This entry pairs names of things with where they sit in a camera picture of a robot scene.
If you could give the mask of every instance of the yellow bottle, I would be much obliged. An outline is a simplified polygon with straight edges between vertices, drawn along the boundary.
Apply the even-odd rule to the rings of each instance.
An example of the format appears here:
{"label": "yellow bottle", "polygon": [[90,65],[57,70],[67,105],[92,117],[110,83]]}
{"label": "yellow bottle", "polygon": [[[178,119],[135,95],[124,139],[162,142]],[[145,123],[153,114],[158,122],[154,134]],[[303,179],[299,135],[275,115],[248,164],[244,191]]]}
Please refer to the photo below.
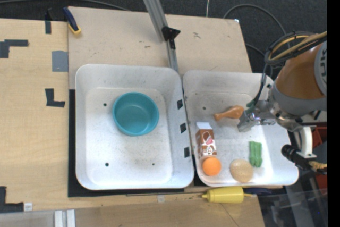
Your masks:
{"label": "yellow bottle", "polygon": [[244,195],[242,187],[221,187],[209,189],[202,198],[206,198],[210,203],[240,204]]}

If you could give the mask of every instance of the wooden table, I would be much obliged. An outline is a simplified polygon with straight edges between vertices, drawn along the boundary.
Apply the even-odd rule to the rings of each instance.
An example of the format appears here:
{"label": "wooden table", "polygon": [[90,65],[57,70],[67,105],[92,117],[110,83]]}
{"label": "wooden table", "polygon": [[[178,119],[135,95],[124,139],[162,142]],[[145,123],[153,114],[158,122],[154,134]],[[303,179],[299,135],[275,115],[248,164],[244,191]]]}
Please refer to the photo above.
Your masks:
{"label": "wooden table", "polygon": [[[162,204],[157,195],[67,197],[69,89],[74,88],[77,68],[89,62],[168,66],[166,48],[159,44],[147,13],[70,10],[82,28],[79,36],[68,30],[66,22],[52,21],[52,32],[46,34],[44,21],[0,19],[0,41],[29,41],[28,47],[10,47],[9,57],[0,58],[0,186],[7,187],[6,202],[32,203],[34,211],[91,208],[79,210],[77,216],[83,213],[80,218],[105,211],[115,211],[123,218],[124,211],[130,210],[140,213],[144,221],[145,213],[155,207],[164,217],[168,209],[177,211],[181,215],[177,220],[197,221],[196,216],[211,211],[215,226],[228,222],[230,226],[248,226],[247,222],[264,226],[256,197],[246,198],[240,205],[210,204],[201,199],[206,189],[192,186],[184,193],[165,195]],[[182,31],[176,39],[181,75],[198,68],[251,72],[237,22],[177,15],[167,15],[167,19],[171,27]],[[106,25],[110,32],[101,30],[103,22],[110,22]],[[129,33],[118,26],[129,26]],[[134,54],[137,42],[139,51]],[[69,53],[69,72],[53,72],[54,51]],[[65,106],[46,106],[46,88],[53,88],[54,100],[65,101]]]}

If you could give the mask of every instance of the bowl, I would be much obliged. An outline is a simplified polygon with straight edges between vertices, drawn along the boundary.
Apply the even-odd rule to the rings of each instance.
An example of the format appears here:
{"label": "bowl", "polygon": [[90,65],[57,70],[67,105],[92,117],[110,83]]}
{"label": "bowl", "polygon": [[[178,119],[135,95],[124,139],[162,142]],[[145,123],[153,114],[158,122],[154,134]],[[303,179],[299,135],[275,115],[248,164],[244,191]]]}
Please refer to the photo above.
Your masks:
{"label": "bowl", "polygon": [[113,104],[112,114],[119,130],[128,136],[141,136],[151,132],[159,120],[156,103],[138,92],[118,97]]}

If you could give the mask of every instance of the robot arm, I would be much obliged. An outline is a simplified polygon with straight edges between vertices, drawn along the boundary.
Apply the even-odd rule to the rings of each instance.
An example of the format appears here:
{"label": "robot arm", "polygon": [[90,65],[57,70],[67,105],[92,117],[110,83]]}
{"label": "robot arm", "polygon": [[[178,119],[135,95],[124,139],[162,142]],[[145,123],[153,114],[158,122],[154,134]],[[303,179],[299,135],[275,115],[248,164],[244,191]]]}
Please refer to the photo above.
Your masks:
{"label": "robot arm", "polygon": [[266,63],[275,65],[285,61],[285,65],[270,87],[268,97],[259,100],[265,85],[262,77],[259,93],[242,113],[238,129],[247,131],[255,125],[278,123],[290,132],[299,133],[301,150],[286,145],[282,153],[302,169],[315,169],[320,165],[310,163],[316,158],[312,154],[312,128],[303,123],[303,117],[313,111],[327,111],[327,33],[305,35],[304,41],[290,48],[290,52],[272,57],[278,45],[298,36],[296,33],[290,35],[290,38],[279,39],[269,47]]}

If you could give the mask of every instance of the chocolate milk carton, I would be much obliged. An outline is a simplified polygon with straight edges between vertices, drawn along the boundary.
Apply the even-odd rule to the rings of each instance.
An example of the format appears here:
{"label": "chocolate milk carton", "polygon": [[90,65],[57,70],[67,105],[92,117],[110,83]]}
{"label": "chocolate milk carton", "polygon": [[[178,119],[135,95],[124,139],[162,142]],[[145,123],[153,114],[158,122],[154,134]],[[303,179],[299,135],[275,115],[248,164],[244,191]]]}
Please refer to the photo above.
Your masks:
{"label": "chocolate milk carton", "polygon": [[199,159],[217,155],[214,131],[208,122],[197,122],[196,142]]}

